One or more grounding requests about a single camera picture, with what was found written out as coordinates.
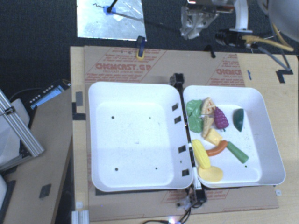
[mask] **tray with toy food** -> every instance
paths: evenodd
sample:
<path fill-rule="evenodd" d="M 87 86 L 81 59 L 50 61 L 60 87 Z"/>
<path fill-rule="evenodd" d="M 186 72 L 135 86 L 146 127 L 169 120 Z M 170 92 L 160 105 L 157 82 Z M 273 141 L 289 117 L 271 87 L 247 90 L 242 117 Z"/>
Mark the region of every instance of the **tray with toy food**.
<path fill-rule="evenodd" d="M 96 188 L 184 189 L 198 174 L 210 188 L 283 182 L 284 167 L 257 90 L 189 86 L 181 94 L 167 84 L 91 85 Z"/>

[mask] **toy bread slice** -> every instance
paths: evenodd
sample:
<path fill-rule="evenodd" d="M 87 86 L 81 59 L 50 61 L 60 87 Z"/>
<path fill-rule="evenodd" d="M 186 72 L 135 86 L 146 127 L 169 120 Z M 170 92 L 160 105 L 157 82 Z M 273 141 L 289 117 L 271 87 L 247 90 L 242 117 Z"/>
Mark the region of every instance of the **toy bread slice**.
<path fill-rule="evenodd" d="M 202 105 L 201 114 L 213 114 L 215 108 L 216 105 L 213 103 L 212 99 L 208 97 Z"/>
<path fill-rule="evenodd" d="M 209 132 L 212 124 L 214 123 L 214 118 L 213 117 L 209 117 L 209 116 L 205 116 L 204 117 L 204 129 L 203 129 L 203 132 L 202 132 L 202 137 L 206 137 L 207 136 L 207 133 Z"/>

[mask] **yellow corn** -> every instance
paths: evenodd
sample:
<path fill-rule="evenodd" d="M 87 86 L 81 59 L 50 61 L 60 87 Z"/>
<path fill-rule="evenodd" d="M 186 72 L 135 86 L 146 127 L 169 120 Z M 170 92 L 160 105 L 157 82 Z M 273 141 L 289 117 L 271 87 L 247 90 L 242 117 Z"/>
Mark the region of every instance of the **yellow corn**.
<path fill-rule="evenodd" d="M 205 140 L 217 146 L 222 140 L 222 136 L 218 134 L 216 130 L 211 128 L 207 133 Z"/>
<path fill-rule="evenodd" d="M 203 169 L 210 168 L 210 159 L 202 143 L 199 140 L 192 140 L 192 148 L 196 161 L 199 163 L 199 165 Z"/>

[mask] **gray tape piece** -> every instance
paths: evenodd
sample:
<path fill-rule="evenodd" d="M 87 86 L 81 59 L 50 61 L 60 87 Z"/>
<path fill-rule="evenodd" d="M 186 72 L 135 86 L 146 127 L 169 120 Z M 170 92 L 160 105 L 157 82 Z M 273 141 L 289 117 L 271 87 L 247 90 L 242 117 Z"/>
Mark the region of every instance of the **gray tape piece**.
<path fill-rule="evenodd" d="M 39 194 L 39 198 L 46 197 L 50 194 L 52 184 L 42 186 L 41 193 Z"/>
<path fill-rule="evenodd" d="M 83 106 L 83 92 L 76 92 L 76 106 Z"/>

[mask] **white robot part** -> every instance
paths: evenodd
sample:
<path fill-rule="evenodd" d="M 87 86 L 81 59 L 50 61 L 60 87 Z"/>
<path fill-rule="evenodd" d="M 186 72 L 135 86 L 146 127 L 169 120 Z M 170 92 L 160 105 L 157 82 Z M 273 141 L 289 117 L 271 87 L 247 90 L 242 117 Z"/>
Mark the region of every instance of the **white robot part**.
<path fill-rule="evenodd" d="M 283 34 L 298 42 L 299 0 L 257 0 L 257 3 Z"/>

